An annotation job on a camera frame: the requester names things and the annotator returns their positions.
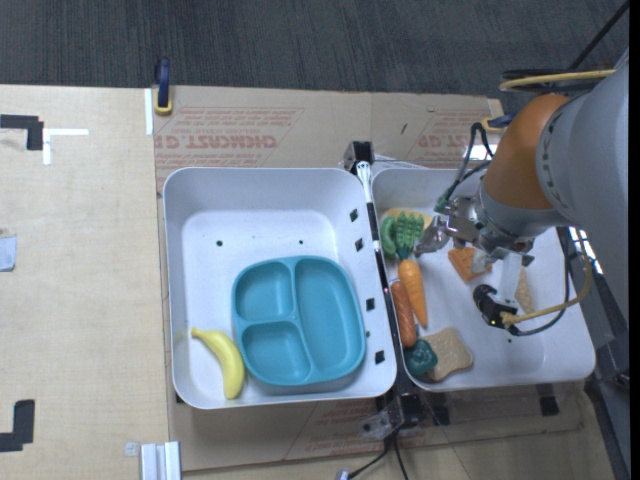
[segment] orange toy piece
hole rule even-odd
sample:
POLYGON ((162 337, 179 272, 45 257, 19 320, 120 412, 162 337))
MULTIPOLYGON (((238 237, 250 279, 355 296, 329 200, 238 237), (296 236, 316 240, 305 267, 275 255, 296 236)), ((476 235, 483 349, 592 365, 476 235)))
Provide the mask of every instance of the orange toy piece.
POLYGON ((491 271, 492 265, 489 263, 485 272, 471 272, 473 253, 473 247, 465 247, 463 249, 453 248, 449 250, 449 260, 451 260, 451 263, 453 263, 453 266, 465 283, 481 276, 485 272, 491 271))

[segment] blue divided plate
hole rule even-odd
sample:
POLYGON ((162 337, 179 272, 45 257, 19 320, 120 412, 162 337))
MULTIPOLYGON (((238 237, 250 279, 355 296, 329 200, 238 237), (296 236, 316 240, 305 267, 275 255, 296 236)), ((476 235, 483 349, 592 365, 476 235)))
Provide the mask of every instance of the blue divided plate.
POLYGON ((352 373, 365 352, 362 315, 343 268, 294 256, 257 263, 236 278, 232 313, 249 372, 273 386, 308 386, 352 373))

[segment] toy bread slice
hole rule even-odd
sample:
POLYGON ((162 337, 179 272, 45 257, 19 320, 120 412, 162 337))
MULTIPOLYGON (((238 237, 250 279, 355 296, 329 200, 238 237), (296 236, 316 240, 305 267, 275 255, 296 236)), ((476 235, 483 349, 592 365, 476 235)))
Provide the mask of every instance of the toy bread slice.
POLYGON ((448 252, 449 260, 455 267, 458 274, 465 283, 468 283, 472 279, 481 276, 485 272, 491 270, 491 263, 487 265, 485 272, 471 272, 471 265, 473 264, 473 247, 464 247, 463 249, 450 249, 448 252))
POLYGON ((427 378, 432 382, 440 382, 452 373, 466 370, 473 365, 471 352, 453 327, 446 327, 420 339, 426 340, 438 356, 438 363, 426 373, 427 378))

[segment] toy banana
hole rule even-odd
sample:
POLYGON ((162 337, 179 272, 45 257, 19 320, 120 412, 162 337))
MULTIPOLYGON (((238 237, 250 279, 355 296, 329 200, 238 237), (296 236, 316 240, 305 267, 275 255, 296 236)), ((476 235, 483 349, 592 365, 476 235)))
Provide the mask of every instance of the toy banana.
POLYGON ((238 346, 222 331, 201 331, 192 327, 191 336, 201 340, 220 362, 224 396, 229 400, 236 398, 245 377, 244 361, 238 346))

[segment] carrot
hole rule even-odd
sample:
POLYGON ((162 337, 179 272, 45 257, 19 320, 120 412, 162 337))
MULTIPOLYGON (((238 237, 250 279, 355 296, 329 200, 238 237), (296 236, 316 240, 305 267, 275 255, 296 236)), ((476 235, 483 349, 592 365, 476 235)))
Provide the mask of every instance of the carrot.
POLYGON ((396 308, 396 317, 398 318, 400 342, 404 347, 413 347, 418 338, 413 316, 414 311, 411 307, 407 288, 402 281, 396 281, 391 285, 391 295, 393 297, 393 305, 396 308))
POLYGON ((407 288, 411 306, 415 311, 416 318, 422 327, 427 326, 427 301, 422 285, 422 272, 420 265, 415 261, 405 259, 398 265, 398 277, 407 288))

